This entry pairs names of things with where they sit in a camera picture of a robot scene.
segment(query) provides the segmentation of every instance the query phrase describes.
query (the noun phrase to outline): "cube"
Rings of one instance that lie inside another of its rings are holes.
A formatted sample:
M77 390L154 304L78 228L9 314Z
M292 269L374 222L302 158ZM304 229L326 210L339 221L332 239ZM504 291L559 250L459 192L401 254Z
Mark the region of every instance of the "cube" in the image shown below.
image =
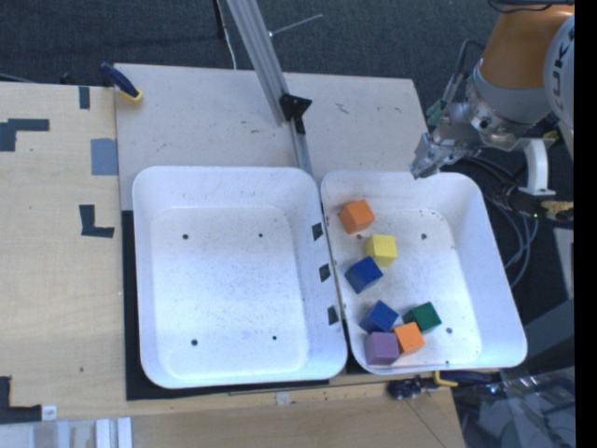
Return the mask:
M398 347L401 354L414 352L425 345L425 340L416 322L394 327L394 333L398 338Z
M396 238L389 234L372 234L365 242L365 254L380 267L389 266L398 257Z
M365 332L387 332L390 331L394 322L398 318L398 313L392 310L382 301L377 301L367 311L365 316L359 322L359 327Z
M392 365L398 357L398 338L393 332L372 332L365 339L365 361L368 365Z
M365 199L347 203L340 211L340 221L349 234L363 231L375 220L375 215Z
M383 276L382 270L377 266L372 257L366 256L344 274L346 280L357 294L372 286Z
M415 322L421 332L425 332L441 324L433 303L426 302L403 315L405 322Z

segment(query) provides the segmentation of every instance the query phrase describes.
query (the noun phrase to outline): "yellow cube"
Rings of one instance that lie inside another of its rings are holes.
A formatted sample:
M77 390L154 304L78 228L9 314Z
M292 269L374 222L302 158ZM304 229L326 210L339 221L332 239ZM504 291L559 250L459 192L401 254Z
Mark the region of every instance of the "yellow cube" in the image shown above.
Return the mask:
M389 266L398 257L396 238L388 234L372 234L365 242L365 254L381 267Z

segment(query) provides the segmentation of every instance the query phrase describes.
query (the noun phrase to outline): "plastic tray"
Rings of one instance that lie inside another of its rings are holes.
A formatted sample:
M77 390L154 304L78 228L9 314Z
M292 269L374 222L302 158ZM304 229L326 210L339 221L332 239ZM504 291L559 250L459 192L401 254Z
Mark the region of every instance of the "plastic tray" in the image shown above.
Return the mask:
M482 194L465 175L442 173L415 180L410 173L337 171L322 181L322 202L350 344L359 364L387 375L518 365L527 344L493 238ZM366 199L375 215L349 235L341 208ZM372 233L394 235L397 258L383 276L357 294L344 274L365 256ZM442 324L423 334L425 346L391 366L369 366L367 333L359 322L377 300L402 315L431 301Z
M324 380L347 346L314 180L155 166L132 188L141 363L167 388Z

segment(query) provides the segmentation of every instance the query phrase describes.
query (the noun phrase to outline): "blue cube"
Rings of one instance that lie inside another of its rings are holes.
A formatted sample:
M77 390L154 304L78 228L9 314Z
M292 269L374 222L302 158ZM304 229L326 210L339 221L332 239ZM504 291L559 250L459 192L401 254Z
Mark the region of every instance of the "blue cube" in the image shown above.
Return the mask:
M377 282L383 273L371 256L366 256L354 264L344 275L353 286L354 291L360 294L363 290Z
M382 301L375 302L359 322L359 327L365 332L387 332L390 331L396 320L398 313L388 307Z

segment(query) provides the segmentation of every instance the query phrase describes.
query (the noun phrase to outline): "black clamp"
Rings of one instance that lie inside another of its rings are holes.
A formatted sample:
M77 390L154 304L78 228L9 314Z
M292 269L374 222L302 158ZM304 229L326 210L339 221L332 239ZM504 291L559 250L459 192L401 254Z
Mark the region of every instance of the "black clamp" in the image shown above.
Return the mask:
M311 106L312 100L293 96L285 93L280 97L280 106L284 112L286 121L293 119L298 134L305 134L305 125L302 122L302 115Z
M415 375L414 378L405 380L392 380L386 390L393 399L414 399L423 388L424 382L421 375Z

